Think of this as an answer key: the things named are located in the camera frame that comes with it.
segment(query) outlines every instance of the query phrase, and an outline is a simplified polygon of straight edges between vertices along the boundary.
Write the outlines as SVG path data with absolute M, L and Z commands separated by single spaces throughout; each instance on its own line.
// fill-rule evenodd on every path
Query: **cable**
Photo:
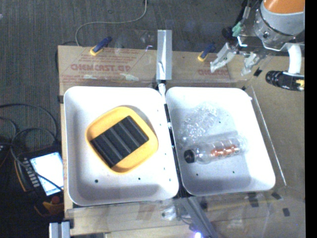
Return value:
M 182 222 L 184 222 L 185 224 L 188 224 L 188 225 L 190 225 L 190 224 L 192 224 L 193 223 L 193 221 L 192 221 L 192 219 L 191 218 L 184 218 L 184 217 L 181 217 L 181 221 Z
M 83 28 L 84 26 L 91 25 L 91 24 L 126 24 L 126 23 L 132 23 L 132 22 L 135 22 L 135 21 L 140 20 L 141 18 L 143 18 L 143 16 L 145 15 L 145 13 L 146 13 L 146 11 L 147 11 L 148 0 L 144 0 L 144 3 L 145 3 L 144 12 L 143 12 L 143 14 L 142 14 L 140 17 L 138 17 L 138 18 L 136 18 L 136 19 L 129 20 L 129 21 L 122 21 L 122 22 L 93 21 L 93 22 L 88 22 L 88 23 L 85 23 L 85 24 L 81 25 L 80 27 L 77 28 L 76 33 L 75 33 L 76 44 L 77 44 L 78 46 L 80 46 L 79 43 L 78 43 L 77 34 L 78 34 L 79 30 L 80 30 L 81 28 Z
M 243 13 L 243 17 L 240 20 L 241 24 L 244 24 L 245 20 L 248 18 L 249 16 L 249 12 L 250 12 L 250 4 L 251 4 L 251 0 L 247 0 L 247 5 L 245 7 L 245 12 Z
M 17 132 L 17 126 L 16 126 L 16 124 L 14 123 L 14 121 L 12 121 L 11 119 L 5 118 L 5 117 L 0 117 L 0 120 L 8 121 L 8 122 L 12 125 L 12 127 L 13 127 L 13 131 L 14 131 L 13 135 L 16 134 L 16 132 Z
M 58 129 L 57 129 L 56 120 L 55 120 L 55 118 L 52 116 L 52 114 L 49 111 L 47 111 L 46 109 L 44 109 L 44 108 L 42 108 L 40 106 L 31 105 L 31 104 L 25 104 L 25 103 L 3 104 L 3 105 L 0 105 L 0 109 L 7 108 L 7 107 L 13 107 L 13 106 L 26 106 L 26 107 L 32 107 L 32 108 L 36 108 L 36 109 L 44 111 L 50 117 L 50 119 L 53 121 L 54 130 L 55 130 L 54 137 L 57 138 Z
M 4 192 L 10 183 L 10 171 L 12 167 L 12 162 L 9 158 L 9 151 L 6 152 L 2 163 L 0 163 L 1 175 L 0 175 L 0 191 Z
M 14 140 L 15 140 L 19 135 L 21 135 L 21 134 L 23 134 L 23 133 L 26 133 L 26 132 L 29 132 L 29 131 L 32 131 L 32 130 L 42 130 L 42 131 L 45 131 L 45 132 L 47 132 L 47 133 L 51 136 L 51 138 L 53 139 L 54 142 L 57 142 L 56 137 L 54 136 L 54 134 L 53 134 L 51 131 L 49 131 L 48 129 L 45 129 L 45 128 L 37 127 L 37 128 L 28 128 L 28 129 L 24 129 L 24 130 L 19 131 L 19 132 L 16 133 L 15 136 L 13 137 L 11 143 L 13 144 Z

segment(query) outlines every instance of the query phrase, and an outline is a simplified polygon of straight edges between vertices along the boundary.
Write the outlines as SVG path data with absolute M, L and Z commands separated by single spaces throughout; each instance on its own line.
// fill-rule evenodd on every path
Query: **black cable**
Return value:
M 23 133 L 26 133 L 26 132 L 29 132 L 29 131 L 32 131 L 32 130 L 42 130 L 42 131 L 45 131 L 47 132 L 51 138 L 53 139 L 53 144 L 57 142 L 57 138 L 54 136 L 54 134 L 49 131 L 48 129 L 45 129 L 45 128 L 40 128 L 40 127 L 36 127 L 36 128 L 27 128 L 27 129 L 24 129 L 24 130 L 21 130 L 19 131 L 18 133 L 15 134 L 15 136 L 12 138 L 12 141 L 11 143 L 13 144 L 14 140 L 21 134 Z
M 12 128 L 13 128 L 13 136 L 17 133 L 17 125 L 15 124 L 15 122 L 14 121 L 12 121 L 11 119 L 8 119 L 8 118 L 5 118 L 5 117 L 0 117 L 0 120 L 3 120 L 3 121 L 8 121 L 10 124 L 11 124 L 11 126 L 12 126 Z
M 0 194 L 2 192 L 5 192 L 10 184 L 11 168 L 12 168 L 13 162 L 11 161 L 9 156 L 10 156 L 10 152 L 9 152 L 9 150 L 7 150 L 2 163 L 0 163 L 0 169 L 1 169 Z
M 192 224 L 192 221 L 191 222 L 187 222 L 186 220 L 191 220 L 191 219 L 181 217 L 181 221 L 184 222 L 185 224 L 188 224 L 188 225 Z
M 13 107 L 13 106 L 26 106 L 26 107 L 32 107 L 32 108 L 36 108 L 36 109 L 44 111 L 50 117 L 50 119 L 53 121 L 54 130 L 55 130 L 54 137 L 57 138 L 58 129 L 57 129 L 56 120 L 49 111 L 47 111 L 46 109 L 44 109 L 40 106 L 36 106 L 36 105 L 32 105 L 32 104 L 25 104 L 25 103 L 2 104 L 2 105 L 0 105 L 0 109 L 7 108 L 7 107 Z

